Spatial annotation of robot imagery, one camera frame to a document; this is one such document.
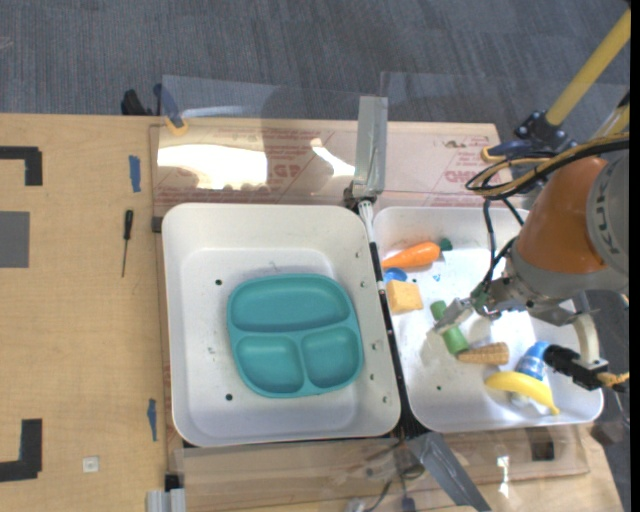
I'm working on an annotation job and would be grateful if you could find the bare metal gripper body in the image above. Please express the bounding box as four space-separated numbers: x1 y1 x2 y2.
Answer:
472 276 596 327

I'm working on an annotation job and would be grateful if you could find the green cylinder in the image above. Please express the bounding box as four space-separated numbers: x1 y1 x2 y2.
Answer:
429 299 472 357

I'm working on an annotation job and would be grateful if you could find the tan ice cream cone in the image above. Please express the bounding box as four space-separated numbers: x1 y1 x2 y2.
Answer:
456 341 511 367

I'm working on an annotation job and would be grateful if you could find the yellow cheese wedge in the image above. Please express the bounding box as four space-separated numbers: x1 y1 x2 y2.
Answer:
385 279 425 316

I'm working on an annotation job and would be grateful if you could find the orange carrot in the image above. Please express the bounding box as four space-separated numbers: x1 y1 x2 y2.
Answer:
380 237 454 272

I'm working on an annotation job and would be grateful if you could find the blue and white bottle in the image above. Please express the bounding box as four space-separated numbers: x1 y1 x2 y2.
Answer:
514 340 552 383

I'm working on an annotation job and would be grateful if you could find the white plastic tray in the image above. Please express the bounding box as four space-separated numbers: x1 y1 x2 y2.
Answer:
160 202 403 448
372 205 605 435

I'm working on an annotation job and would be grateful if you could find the yellow banana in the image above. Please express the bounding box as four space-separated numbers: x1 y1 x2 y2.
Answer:
483 370 562 417

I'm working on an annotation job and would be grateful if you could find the teal divided plate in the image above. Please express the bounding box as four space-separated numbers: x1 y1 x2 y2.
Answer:
225 272 365 400

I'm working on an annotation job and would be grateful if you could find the brown cardboard board red print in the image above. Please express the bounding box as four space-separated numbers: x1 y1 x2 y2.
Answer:
148 117 601 489

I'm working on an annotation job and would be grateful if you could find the yellow pole with black base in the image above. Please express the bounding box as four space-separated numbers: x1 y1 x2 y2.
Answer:
514 7 630 149

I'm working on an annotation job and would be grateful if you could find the black screwdriver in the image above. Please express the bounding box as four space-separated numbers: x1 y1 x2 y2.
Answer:
120 209 135 279

